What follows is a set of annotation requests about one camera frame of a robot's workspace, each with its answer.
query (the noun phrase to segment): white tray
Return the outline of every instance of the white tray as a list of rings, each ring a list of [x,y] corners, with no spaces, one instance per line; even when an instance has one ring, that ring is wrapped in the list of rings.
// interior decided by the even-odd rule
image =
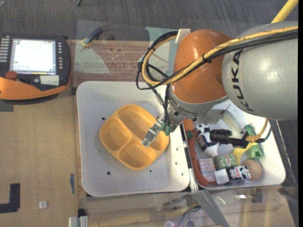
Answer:
[[[165,88],[157,88],[163,97]],[[140,91],[135,82],[87,81],[79,85],[77,105],[83,188],[94,197],[184,190],[190,177],[180,129],[170,134],[164,153],[143,170],[127,168],[102,146],[99,139],[102,118],[108,118],[130,103],[156,117],[162,112],[155,94],[150,90]]]
[[[230,100],[227,100],[221,104],[217,104],[213,109],[227,109],[230,111],[233,116],[237,119],[240,126],[244,128],[245,125],[250,124],[255,128],[256,133],[259,133],[263,128],[265,118],[254,116],[248,113],[243,112],[237,108]],[[209,124],[209,128],[212,129],[228,129],[228,126],[222,121],[219,120],[217,124]],[[270,124],[267,125],[266,130],[262,134],[262,138],[266,137],[267,133],[270,130]],[[226,185],[214,185],[214,186],[202,186],[209,190],[224,190],[231,188],[243,188],[243,187],[260,187],[260,186],[273,186],[281,184],[286,177],[285,168],[283,161],[281,159],[275,137],[273,133],[270,134],[269,138],[261,143],[261,148],[263,150],[263,157],[260,158],[260,163],[263,167],[262,176],[255,181],[245,180],[240,182],[235,182],[233,184]],[[195,149],[197,152],[197,158],[209,158],[205,156],[199,146],[196,144]],[[234,147],[232,145],[219,145],[217,148],[217,153],[219,155],[224,155],[232,153]]]

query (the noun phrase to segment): robotic arm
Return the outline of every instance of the robotic arm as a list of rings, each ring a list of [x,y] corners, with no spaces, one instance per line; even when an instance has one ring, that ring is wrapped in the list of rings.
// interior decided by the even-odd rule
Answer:
[[[227,110],[212,109],[227,99],[252,115],[275,120],[297,118],[298,22],[258,26],[239,38],[231,40],[205,29],[188,34],[177,49],[174,75],[163,81],[152,82],[144,76],[148,56],[144,57],[144,80],[153,89],[167,85],[166,112],[147,132],[144,146],[149,146],[160,131],[169,135],[184,118],[196,123],[226,120],[238,138],[243,132],[236,119]]]

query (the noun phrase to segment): orange divided plate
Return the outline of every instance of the orange divided plate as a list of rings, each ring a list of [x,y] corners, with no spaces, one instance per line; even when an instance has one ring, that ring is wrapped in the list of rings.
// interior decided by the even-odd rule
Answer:
[[[141,142],[155,117],[142,107],[127,104],[116,110],[100,128],[102,145],[122,164],[140,170],[152,164],[166,149],[169,136],[160,132],[149,147]]]

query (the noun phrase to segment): gray carpet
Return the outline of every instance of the gray carpet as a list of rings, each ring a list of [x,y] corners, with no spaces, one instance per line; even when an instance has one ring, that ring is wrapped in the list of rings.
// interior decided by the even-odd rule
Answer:
[[[0,33],[58,34],[76,38],[77,21],[163,28],[211,28],[235,37],[270,23],[287,0],[2,0]],[[298,20],[296,7],[287,20]],[[279,122],[286,144],[285,164],[292,168],[286,185],[298,186],[298,121]]]

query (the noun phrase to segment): egg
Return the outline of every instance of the egg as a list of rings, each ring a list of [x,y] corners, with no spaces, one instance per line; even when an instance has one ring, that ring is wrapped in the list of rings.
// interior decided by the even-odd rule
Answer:
[[[247,166],[250,172],[250,180],[258,180],[262,176],[262,165],[255,160],[245,160],[241,163],[242,166]]]

